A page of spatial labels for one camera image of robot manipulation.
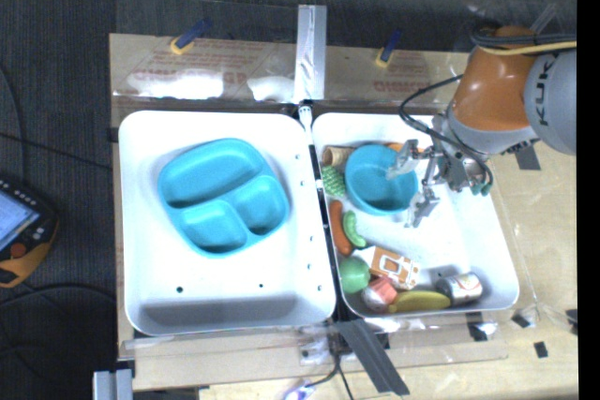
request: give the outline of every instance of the black cable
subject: black cable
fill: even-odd
[[[481,47],[501,47],[507,43],[544,45],[577,40],[577,36],[573,34],[532,34],[528,36],[494,37],[488,35],[488,32],[490,30],[485,26],[475,27],[471,32],[471,41]]]
[[[96,294],[98,297],[104,298],[105,300],[111,302],[112,304],[116,303],[116,300],[112,295],[110,295],[109,293],[106,293],[103,290],[96,289],[95,287],[90,287],[90,286],[81,285],[81,284],[57,284],[57,285],[49,285],[46,287],[40,287],[38,289],[33,289],[27,293],[24,293],[22,295],[14,297],[10,300],[5,300],[0,304],[0,311],[2,311],[3,308],[7,308],[11,305],[23,302],[24,300],[26,300],[29,297],[43,296],[43,294],[48,291],[67,291],[67,290],[87,291],[87,292]]]
[[[10,134],[4,133],[4,132],[0,132],[0,137],[3,137],[10,141],[19,142],[20,144],[29,145],[30,147],[37,147],[38,149],[42,149],[47,152],[51,152],[52,154],[57,154],[59,156],[66,156],[68,158],[72,158],[73,160],[77,160],[84,164],[91,165],[92,167],[98,167],[98,168],[104,169],[104,170],[113,170],[113,167],[111,167],[110,165],[100,164],[100,163],[95,162],[94,160],[89,160],[89,159],[83,158],[81,156],[75,156],[74,154],[70,154],[69,152],[64,152],[62,150],[58,150],[53,147],[49,147],[48,145],[44,145],[43,143],[27,141],[26,139],[19,139],[18,137],[15,137],[14,135],[10,135]]]
[[[428,87],[424,87],[422,89],[417,90],[414,94],[412,94],[411,96],[408,96],[400,104],[400,107],[398,108],[398,115],[409,126],[412,126],[412,128],[414,128],[416,130],[419,130],[421,132],[424,132],[424,133],[428,134],[430,137],[433,137],[433,138],[435,138],[435,139],[437,139],[439,141],[444,141],[446,143],[449,143],[450,145],[452,145],[456,149],[458,149],[460,152],[462,152],[464,155],[472,158],[475,162],[477,162],[477,165],[479,165],[479,167],[481,167],[481,169],[486,174],[486,176],[487,176],[487,183],[488,183],[489,187],[491,187],[493,185],[493,182],[494,182],[493,173],[491,172],[491,169],[488,167],[488,165],[479,157],[479,155],[473,149],[471,149],[470,147],[468,147],[464,143],[461,143],[459,141],[453,141],[452,139],[446,137],[445,135],[443,135],[443,134],[441,134],[439,132],[436,132],[435,130],[429,128],[428,126],[426,126],[422,122],[419,122],[419,121],[415,120],[414,118],[412,118],[404,110],[406,108],[406,105],[409,102],[411,102],[413,99],[417,98],[418,96],[421,96],[422,94],[424,94],[426,92],[429,92],[430,90],[434,90],[434,89],[443,87],[443,86],[445,86],[445,85],[447,85],[449,83],[453,83],[455,81],[459,81],[460,79],[462,79],[462,74],[456,75],[455,77],[451,77],[450,79],[446,79],[445,81],[439,81],[437,83],[429,85]]]
[[[68,319],[70,319],[70,316],[63,308],[61,308],[58,304],[55,304],[52,301],[52,299],[48,298],[45,295],[46,293],[51,292],[51,291],[54,292],[54,291],[83,290],[86,292],[93,293],[93,294],[97,295],[99,298],[109,301],[111,304],[115,304],[115,302],[116,302],[116,300],[113,298],[112,295],[110,295],[100,289],[96,289],[94,287],[89,287],[86,285],[59,284],[59,285],[46,286],[46,287],[42,287],[39,289],[35,289],[34,287],[31,287],[31,286],[25,284],[24,282],[22,282],[21,285],[24,285],[25,287],[30,289],[29,292],[15,296],[9,300],[3,301],[0,304],[0,311],[2,311],[2,309],[4,309],[4,308],[9,308],[11,306],[14,306],[15,304],[20,304],[22,302],[25,302],[26,300],[28,300],[30,298],[41,297],[43,300],[45,300],[46,302],[51,304],[52,307],[55,308],[57,311],[59,311],[62,315],[66,316]],[[42,373],[38,372],[38,370],[30,362],[28,362],[25,357],[23,357],[22,350],[37,349],[37,350],[48,351],[54,359],[60,360],[60,358],[57,357],[56,355],[54,355],[53,352],[48,347],[46,347],[44,345],[38,345],[38,344],[13,344],[10,339],[10,336],[8,335],[7,330],[5,329],[4,325],[1,322],[0,322],[0,334],[2,337],[4,337],[5,342],[7,343],[7,348],[0,349],[0,358],[7,357],[7,356],[14,356],[15,358],[17,358],[19,360],[21,365],[26,370],[28,370],[33,376],[41,379],[42,381],[48,383],[49,385],[52,385],[55,388],[72,390],[72,391],[75,391],[75,390],[87,391],[88,390],[88,387],[79,387],[77,385],[71,385],[71,384],[67,384],[67,383],[57,382],[53,378],[46,377]]]
[[[346,379],[346,376],[344,375],[344,372],[341,369],[341,357],[339,355],[334,356],[333,370],[331,372],[329,372],[329,374],[326,377],[323,377],[320,380],[316,380],[316,381],[313,381],[313,382],[307,384],[306,388],[311,388],[311,387],[316,387],[317,385],[321,385],[321,384],[331,380],[337,374],[341,375],[341,379],[344,382],[344,387],[346,388],[346,393],[348,394],[348,397],[350,398],[350,400],[354,400],[353,393],[350,390],[350,385],[348,385],[348,380]]]
[[[346,376],[344,375],[344,371],[341,369],[341,366],[339,367],[339,374],[341,375],[341,380],[344,382],[344,387],[346,387],[346,393],[348,394],[350,400],[354,400],[353,393],[350,390],[350,385],[348,385],[348,380],[346,379]]]
[[[340,371],[340,364],[341,364],[341,359],[339,358],[339,355],[336,355],[334,357],[334,368],[333,368],[333,370],[331,372],[329,372],[329,374],[326,377],[321,378],[320,380],[313,381],[313,382],[309,383],[307,385],[307,388],[316,387],[317,385],[321,385],[322,383],[325,383],[326,381],[331,380]]]
[[[7,88],[8,98],[10,99],[12,109],[14,110],[15,119],[17,122],[17,132],[19,134],[19,137],[15,138],[15,139],[17,141],[20,141],[23,139],[23,122],[21,120],[21,116],[19,115],[19,108],[17,107],[17,100],[15,99],[15,94],[12,91],[12,87],[10,86],[10,83],[8,83],[7,76],[4,74],[4,71],[2,70],[1,67],[0,67],[0,79],[2,80],[2,83]],[[21,143],[21,172],[20,172],[20,174],[21,174],[21,180],[24,180],[24,178],[25,178],[25,147],[24,147],[24,143]]]

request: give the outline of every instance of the blue clamp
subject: blue clamp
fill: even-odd
[[[394,52],[394,49],[396,48],[396,45],[400,40],[401,34],[402,32],[400,31],[400,29],[396,29],[385,44],[385,47],[382,47],[379,50],[379,52],[377,53],[377,59],[375,60],[375,63],[379,67],[387,66],[390,59],[392,58],[392,53]]]
[[[194,24],[187,32],[181,36],[174,38],[171,42],[171,50],[177,55],[187,52],[194,45],[194,39],[202,36],[213,26],[210,19],[202,19]]]

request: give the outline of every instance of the blue divided plate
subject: blue divided plate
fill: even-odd
[[[380,144],[357,148],[346,162],[346,191],[351,202],[372,215],[390,215],[409,208],[419,184],[410,171],[387,180],[385,174],[394,165],[397,152]]]
[[[182,237],[207,257],[256,244],[290,213],[263,156],[239,139],[203,143],[173,159],[160,172],[158,194]]]

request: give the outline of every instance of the toy cucumber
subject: toy cucumber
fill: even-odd
[[[348,240],[350,240],[356,248],[364,248],[367,246],[365,237],[356,231],[356,213],[354,211],[349,210],[344,214],[342,225],[346,237],[348,237]]]

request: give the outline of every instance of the white sink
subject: white sink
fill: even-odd
[[[430,116],[416,118],[430,125]],[[328,112],[315,120],[313,137],[319,158],[323,158],[327,145],[359,147],[374,141],[409,139],[418,139],[419,147],[431,144],[429,136],[407,126],[399,116],[383,114]],[[419,163],[419,181],[426,167],[426,161]],[[405,226],[408,211],[374,216],[361,212],[347,199],[343,203],[356,212],[359,232],[370,243],[420,263],[419,289],[434,290],[437,280],[444,276],[473,272],[479,277],[483,294],[477,301],[441,313],[510,308],[518,299],[518,277],[491,197],[474,196],[469,190],[452,192],[447,185],[435,185],[433,189],[441,201],[416,229]],[[369,310],[359,294],[344,296],[356,314],[367,318],[382,316]]]
[[[290,202],[285,224],[240,252],[208,258],[186,242],[158,175],[204,142],[251,143]],[[300,326],[331,316],[336,294],[304,129],[280,114],[140,111],[119,130],[125,308],[149,335]]]

